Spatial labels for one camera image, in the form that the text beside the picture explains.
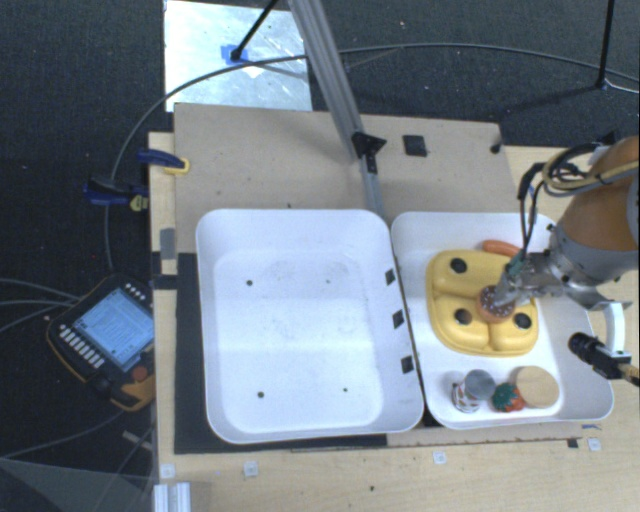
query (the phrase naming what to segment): red button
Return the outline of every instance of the red button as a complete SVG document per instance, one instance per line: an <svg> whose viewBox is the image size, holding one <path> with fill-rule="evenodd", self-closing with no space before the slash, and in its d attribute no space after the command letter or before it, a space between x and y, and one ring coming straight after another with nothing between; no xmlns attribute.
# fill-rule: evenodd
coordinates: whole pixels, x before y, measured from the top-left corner
<svg viewBox="0 0 640 512"><path fill-rule="evenodd" d="M136 366L131 370L131 376L136 382L142 382L149 376L149 372L144 366Z"/></svg>

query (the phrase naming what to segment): table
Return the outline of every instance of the table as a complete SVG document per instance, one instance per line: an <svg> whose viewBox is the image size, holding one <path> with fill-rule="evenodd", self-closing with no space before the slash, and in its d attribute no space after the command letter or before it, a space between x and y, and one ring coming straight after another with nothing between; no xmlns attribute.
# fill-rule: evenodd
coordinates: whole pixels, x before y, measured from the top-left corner
<svg viewBox="0 0 640 512"><path fill-rule="evenodd" d="M231 129L230 121L235 116L233 109L208 108L214 109L219 123ZM248 114L248 111L243 109L242 113ZM326 114L297 115L309 116L305 119L312 124L317 122L321 133L328 133L327 130L331 129L330 121L326 122ZM419 130L420 123L427 123L433 129L451 130L451 133L471 130L470 136L484 139L482 144L487 148L489 143L496 142L493 139L497 127L481 123L408 121L373 116L364 116L364 122L378 130L374 135L379 135L380 131L395 133L400 125L405 131L409 128ZM304 132L307 125L300 128ZM176 129L181 129L178 120ZM278 129L273 126L272 131L277 132ZM256 136L256 131L257 126L247 126L242 135L251 139ZM210 134L212 140L215 140L215 135ZM449 153L452 160L456 158L456 152L458 156L467 155L467 158L471 155L471 159L480 166L484 165L483 159L489 158L488 153L474 156L474 151L477 152L480 146L467 144L461 147L455 142L447 142L446 138L432 141L434 154L428 158L433 157L435 167L444 165L438 163L438 159L446 162L447 152L443 148L448 144L452 144ZM173 134L150 135L151 147L173 151L174 144ZM427 138L427 145L429 147L430 138ZM499 180L506 172L510 179L517 180L532 162L546 160L556 152L557 149L553 148L504 147L499 157L504 161L499 163L501 160L496 160L496 165L500 168L508 162L507 170L496 171L493 179ZM405 180L404 184L394 182L393 176L399 167L385 165L388 162L385 162L383 154L384 150L380 153L379 165L389 215L396 215L402 207L416 208L420 200L412 194L415 196L420 190L420 180L437 181L439 178L434 178L433 174L430 178L412 175L413 181ZM227 163L242 160L237 155L229 158ZM233 170L220 172L232 173ZM165 174L156 166L150 169L152 251L156 256L160 255L156 264L165 276L175 275L177 271L175 251L173 258L172 251L165 250L163 254L161 239L164 236L166 240L166 234L176 226L175 189L179 179ZM485 185L493 187L499 194L513 190L512 183L506 187L504 183L488 180ZM228 186L234 187L233 180ZM465 196L464 190L457 198L461 196ZM251 202L250 195L246 197L244 194L243 197ZM441 197L437 208L442 210L455 199L449 197ZM487 203L487 199L490 198L485 194L485 208L489 209L492 204ZM557 219L565 206L566 202L544 197L540 210ZM640 476L638 390L626 382L613 383L614 411L601 422L593 425L543 425L539 430L532 427L532 430L521 432L524 440L540 442L508 442L517 441L518 434L510 434L510 438L501 434L500 429L493 429L493 433L483 432L476 437L472 432L456 436L458 433L453 431L434 429L437 433L431 437L411 432L390 443L397 447L379 449L176 455L173 452L176 292L170 286L166 287L169 289L159 288L162 286L154 290L154 311L160 477L163 483L190 482L192 509L195 511L619 510L640 499L640 486L637 484ZM630 300L637 299L637 290L637 272L629 273L618 284L603 289L617 299ZM637 364L637 303L627 310L626 318L627 349ZM601 319L594 317L593 323L596 332L604 332ZM581 439L577 441L577 448L571 448L567 439L575 437ZM257 476L245 475L243 468L247 462L257 463Z"/></svg>

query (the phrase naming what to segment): dark carpet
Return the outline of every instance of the dark carpet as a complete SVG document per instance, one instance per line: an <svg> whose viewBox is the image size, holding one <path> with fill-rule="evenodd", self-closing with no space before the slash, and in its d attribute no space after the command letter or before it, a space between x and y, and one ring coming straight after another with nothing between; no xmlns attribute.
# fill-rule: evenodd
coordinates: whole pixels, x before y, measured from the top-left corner
<svg viewBox="0 0 640 512"><path fill-rule="evenodd" d="M340 48L476 43L597 66L606 1L326 0L325 8ZM130 128L164 92L162 24L161 0L0 2L0 277L81 295L108 274L103 210L83 199L82 185L91 174L110 174ZM639 33L640 4L619 0L611 70L637 78ZM595 89L596 69L455 47L403 50L361 62L373 55L345 58L362 113L493 121L512 145L565 146L614 129L623 136L638 130L638 96ZM608 76L638 87L637 81ZM323 109L311 81L314 108ZM170 127L168 115L151 116L125 155L120 179L144 183L134 150L144 146L149 130ZM115 268L148 279L145 214L112 210ZM51 298L0 286L0 301ZM0 328L35 310L0 306ZM0 334L0 456L80 432L117 413L62 367L45 343L46 325L39 315ZM89 436L21 459L115 471L132 448L122 431L141 434L149 422L148 409L125 414ZM124 471L145 474L150 464L140 451Z"/></svg>

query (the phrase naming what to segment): empty white tray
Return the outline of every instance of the empty white tray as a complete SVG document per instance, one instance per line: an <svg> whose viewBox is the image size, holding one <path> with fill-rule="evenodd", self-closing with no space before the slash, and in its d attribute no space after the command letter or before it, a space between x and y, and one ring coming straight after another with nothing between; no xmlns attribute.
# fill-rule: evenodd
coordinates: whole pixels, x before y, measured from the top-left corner
<svg viewBox="0 0 640 512"><path fill-rule="evenodd" d="M454 429L515 425L562 420L601 419L613 408L609 381L597 375L569 350L575 332L591 333L584 309L566 297L537 301L540 335L527 354L510 358L466 355L447 348L436 337L429 322L426 303L426 269L437 253L449 249L479 249L487 239L522 245L519 216L497 213L410 212L396 218L391 228L394 250L411 318L416 351L429 411L441 424ZM531 251L548 246L551 220L538 216ZM484 403L466 414L451 403L451 387L470 370L488 371L496 383L505 382L519 367L536 365L558 381L560 398L548 409L525 408L501 413Z"/></svg>
<svg viewBox="0 0 640 512"><path fill-rule="evenodd" d="M390 234L362 210L216 210L196 230L207 417L237 444L391 433L424 399Z"/></svg>

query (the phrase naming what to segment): wooden table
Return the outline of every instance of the wooden table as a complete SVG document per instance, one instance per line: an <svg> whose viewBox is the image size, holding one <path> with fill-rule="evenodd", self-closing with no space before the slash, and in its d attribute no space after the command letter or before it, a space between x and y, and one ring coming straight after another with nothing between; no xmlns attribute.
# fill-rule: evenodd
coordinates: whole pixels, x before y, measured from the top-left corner
<svg viewBox="0 0 640 512"><path fill-rule="evenodd" d="M150 145L173 151L174 135L151 134ZM532 162L547 160L557 152L525 147L504 147L502 151L513 180L518 180ZM156 253L161 249L161 231L176 226L176 179L180 178L165 174L161 168L150 169L152 250ZM543 197L540 210L557 219L565 206L563 200ZM165 275L177 271L175 259L170 257L161 260L161 267ZM635 364L637 290L637 272L603 289L616 299L636 301L626 312L627 350ZM154 291L158 462L163 483L191 483L194 511L604 511L623 510L640 501L638 390L621 381L613 383L615 407L608 418L593 425L572 424L567 431L567 437L575 437L570 432L576 429L581 432L577 448L569 447L566 439L480 442L499 441L501 436L496 434L495 439L476 441L451 441L445 436L441 445L436 438L435 446L429 442L432 446L176 455L175 306L174 290ZM601 319L594 317L593 323L597 333L604 332ZM465 442L478 444L459 444ZM597 442L600 449L594 450ZM436 463L441 462L442 454L446 463ZM245 476L243 467L248 461L257 462L258 476Z"/></svg>

